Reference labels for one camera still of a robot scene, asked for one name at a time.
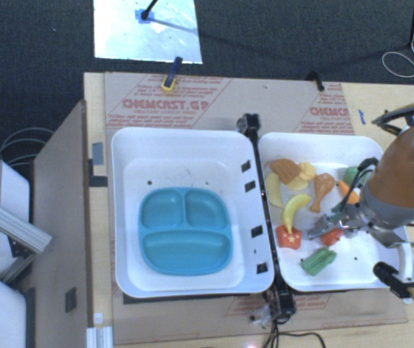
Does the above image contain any red fries carton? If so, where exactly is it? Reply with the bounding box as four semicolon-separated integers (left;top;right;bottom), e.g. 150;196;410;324
276;224;303;249

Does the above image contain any green beans bundle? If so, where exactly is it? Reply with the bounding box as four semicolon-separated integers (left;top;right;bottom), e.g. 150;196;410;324
299;246;339;277

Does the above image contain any yellow lemon wedge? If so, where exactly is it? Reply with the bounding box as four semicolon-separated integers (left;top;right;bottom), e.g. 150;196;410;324
265;172;283;208

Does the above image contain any brown bread slice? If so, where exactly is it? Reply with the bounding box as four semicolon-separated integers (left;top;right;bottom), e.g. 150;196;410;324
268;158;302;186

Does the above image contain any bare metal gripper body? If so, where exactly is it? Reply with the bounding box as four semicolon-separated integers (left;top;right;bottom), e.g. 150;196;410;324
336;205;373;234

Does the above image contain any brown chicken drumstick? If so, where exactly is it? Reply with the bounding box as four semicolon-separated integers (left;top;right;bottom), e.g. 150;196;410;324
308;173;336;214

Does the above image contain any thin black rod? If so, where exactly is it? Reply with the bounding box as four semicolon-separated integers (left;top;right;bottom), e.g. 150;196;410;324
248;128;289;304

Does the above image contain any red tomato piece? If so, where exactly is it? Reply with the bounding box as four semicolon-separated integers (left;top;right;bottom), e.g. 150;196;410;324
319;227;345;247

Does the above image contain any white plastic tray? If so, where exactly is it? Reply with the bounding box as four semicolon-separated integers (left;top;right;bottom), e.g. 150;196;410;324
110;126;276;299
257;131;414;294

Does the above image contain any black cylinder on white bracket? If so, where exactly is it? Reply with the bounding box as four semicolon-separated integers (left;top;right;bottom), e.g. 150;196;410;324
372;241;414;300

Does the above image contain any orange carrot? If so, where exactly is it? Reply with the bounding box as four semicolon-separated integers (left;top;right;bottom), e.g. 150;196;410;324
336;179;361;206

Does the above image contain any blue divided plate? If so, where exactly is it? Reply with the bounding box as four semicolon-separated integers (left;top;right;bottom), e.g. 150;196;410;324
138;186;234;277

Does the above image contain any yellow banana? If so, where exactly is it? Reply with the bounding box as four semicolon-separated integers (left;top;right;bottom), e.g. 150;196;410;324
281;193;313;236

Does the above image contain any green round vegetable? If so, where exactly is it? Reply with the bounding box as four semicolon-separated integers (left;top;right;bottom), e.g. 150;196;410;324
343;165;366;187

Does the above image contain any brown cardboard board red print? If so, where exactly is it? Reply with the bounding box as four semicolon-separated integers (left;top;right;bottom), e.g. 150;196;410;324
103;71;409;346

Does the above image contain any yellow crinkled chip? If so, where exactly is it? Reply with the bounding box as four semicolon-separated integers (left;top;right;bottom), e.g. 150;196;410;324
297;161;318;182

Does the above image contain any pale yellow flat slice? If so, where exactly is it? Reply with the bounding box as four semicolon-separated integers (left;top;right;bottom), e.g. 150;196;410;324
282;177;310;192

